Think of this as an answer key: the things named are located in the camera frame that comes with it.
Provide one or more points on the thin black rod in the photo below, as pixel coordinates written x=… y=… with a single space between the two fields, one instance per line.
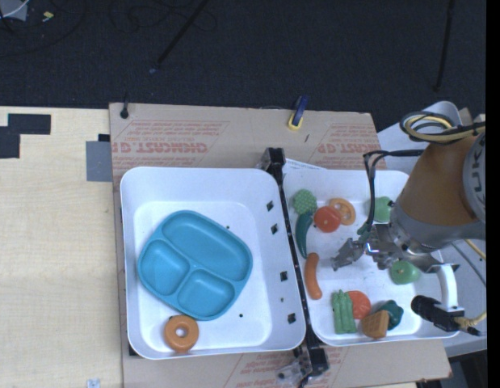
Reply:
x=295 y=257

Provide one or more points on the red tomato slice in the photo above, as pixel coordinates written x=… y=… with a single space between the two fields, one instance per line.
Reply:
x=326 y=219

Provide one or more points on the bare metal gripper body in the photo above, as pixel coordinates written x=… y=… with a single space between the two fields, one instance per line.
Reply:
x=389 y=245

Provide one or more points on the green apple half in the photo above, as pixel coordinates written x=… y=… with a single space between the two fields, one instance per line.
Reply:
x=405 y=273

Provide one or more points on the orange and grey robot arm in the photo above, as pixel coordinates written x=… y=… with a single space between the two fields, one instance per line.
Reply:
x=435 y=184

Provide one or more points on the orange doughnut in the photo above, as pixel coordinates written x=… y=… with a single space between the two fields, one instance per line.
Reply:
x=172 y=334

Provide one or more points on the green asparagus bundle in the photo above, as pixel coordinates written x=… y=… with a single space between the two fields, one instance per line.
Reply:
x=343 y=313

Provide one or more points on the light green apple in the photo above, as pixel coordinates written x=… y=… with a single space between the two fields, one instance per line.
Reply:
x=382 y=209

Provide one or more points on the red orange round toy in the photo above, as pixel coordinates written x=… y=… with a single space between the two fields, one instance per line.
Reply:
x=360 y=303

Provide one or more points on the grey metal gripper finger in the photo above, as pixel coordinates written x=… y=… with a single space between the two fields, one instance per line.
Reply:
x=351 y=246
x=343 y=262

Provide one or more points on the black cylinder on white bracket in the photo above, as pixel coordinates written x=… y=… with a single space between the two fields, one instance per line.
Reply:
x=435 y=311

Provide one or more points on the orange sausage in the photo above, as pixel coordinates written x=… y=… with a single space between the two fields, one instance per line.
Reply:
x=313 y=277

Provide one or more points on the dark green chili pepper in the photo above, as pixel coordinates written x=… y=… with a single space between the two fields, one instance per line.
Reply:
x=303 y=233

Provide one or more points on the blue divided plate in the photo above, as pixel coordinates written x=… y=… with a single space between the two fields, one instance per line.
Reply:
x=197 y=263

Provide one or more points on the brown waffle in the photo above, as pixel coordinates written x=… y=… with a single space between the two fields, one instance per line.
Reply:
x=375 y=325

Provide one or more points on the brown cardboard board red print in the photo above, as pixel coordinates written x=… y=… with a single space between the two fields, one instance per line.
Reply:
x=217 y=144

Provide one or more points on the light green textured round toy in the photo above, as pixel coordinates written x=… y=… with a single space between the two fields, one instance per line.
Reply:
x=305 y=200

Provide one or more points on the dark green leafy toy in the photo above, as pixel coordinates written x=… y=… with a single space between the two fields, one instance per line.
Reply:
x=395 y=313

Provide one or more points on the white plastic tray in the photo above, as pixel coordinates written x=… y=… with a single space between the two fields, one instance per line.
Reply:
x=257 y=200
x=354 y=273

